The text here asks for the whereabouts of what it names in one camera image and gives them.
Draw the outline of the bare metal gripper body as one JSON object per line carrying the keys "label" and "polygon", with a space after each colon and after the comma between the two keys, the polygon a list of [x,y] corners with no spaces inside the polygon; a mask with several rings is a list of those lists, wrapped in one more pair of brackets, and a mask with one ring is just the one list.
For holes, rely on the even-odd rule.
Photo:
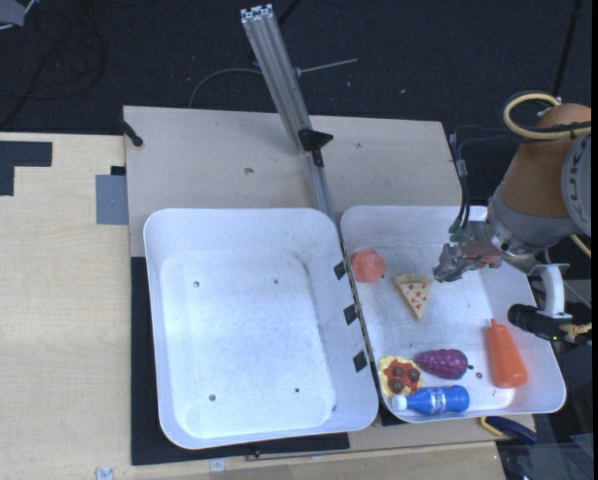
{"label": "bare metal gripper body", "polygon": [[471,271],[499,268],[503,263],[527,271],[530,251],[504,231],[469,226],[457,244],[457,265],[463,271]]}

